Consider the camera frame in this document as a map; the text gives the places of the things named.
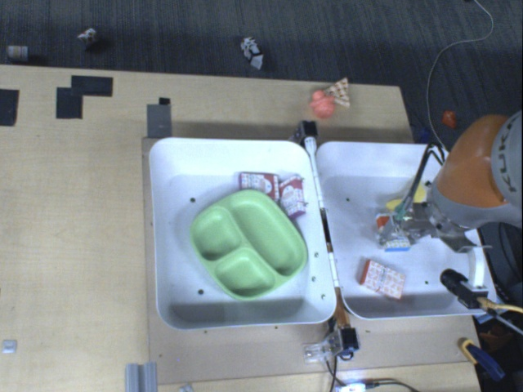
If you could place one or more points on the pink toy food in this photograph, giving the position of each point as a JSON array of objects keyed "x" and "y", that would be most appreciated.
[{"x": 322, "y": 104}]

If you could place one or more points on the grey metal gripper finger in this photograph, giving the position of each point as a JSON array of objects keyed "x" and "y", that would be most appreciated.
[
  {"x": 414, "y": 236},
  {"x": 390, "y": 233}
]

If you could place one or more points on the yellow toy food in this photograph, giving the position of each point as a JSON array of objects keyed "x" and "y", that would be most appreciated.
[{"x": 420, "y": 192}]

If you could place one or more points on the orange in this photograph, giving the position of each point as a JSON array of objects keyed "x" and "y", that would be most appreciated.
[{"x": 398, "y": 247}]

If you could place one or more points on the black cylinder on white bracket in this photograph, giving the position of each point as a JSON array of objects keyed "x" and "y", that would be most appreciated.
[{"x": 459, "y": 286}]

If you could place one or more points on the green divided plate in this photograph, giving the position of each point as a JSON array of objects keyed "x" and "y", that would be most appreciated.
[{"x": 249, "y": 243}]

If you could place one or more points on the small white can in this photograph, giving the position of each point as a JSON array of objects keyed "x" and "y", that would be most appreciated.
[{"x": 17, "y": 52}]

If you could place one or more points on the small red toy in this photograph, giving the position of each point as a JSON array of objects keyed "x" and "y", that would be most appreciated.
[{"x": 449, "y": 118}]

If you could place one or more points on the black and white carton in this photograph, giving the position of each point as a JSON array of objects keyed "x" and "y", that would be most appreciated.
[{"x": 252, "y": 53}]

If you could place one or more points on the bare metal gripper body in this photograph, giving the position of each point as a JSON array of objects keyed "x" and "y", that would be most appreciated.
[{"x": 429, "y": 219}]

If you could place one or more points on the small brown and white carton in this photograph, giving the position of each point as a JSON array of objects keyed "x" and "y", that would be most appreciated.
[{"x": 87, "y": 37}]

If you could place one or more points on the thin black and white rod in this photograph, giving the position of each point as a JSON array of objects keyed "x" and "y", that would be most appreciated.
[{"x": 318, "y": 178}]

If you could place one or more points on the white plastic tray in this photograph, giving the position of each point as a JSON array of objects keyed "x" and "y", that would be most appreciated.
[
  {"x": 355, "y": 178},
  {"x": 175, "y": 259}
]

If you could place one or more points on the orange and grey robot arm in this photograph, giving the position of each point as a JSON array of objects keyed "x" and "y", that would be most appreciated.
[{"x": 470, "y": 166}]

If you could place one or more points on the red and white carton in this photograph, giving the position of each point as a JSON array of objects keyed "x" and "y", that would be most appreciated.
[
  {"x": 292, "y": 196},
  {"x": 257, "y": 181}
]

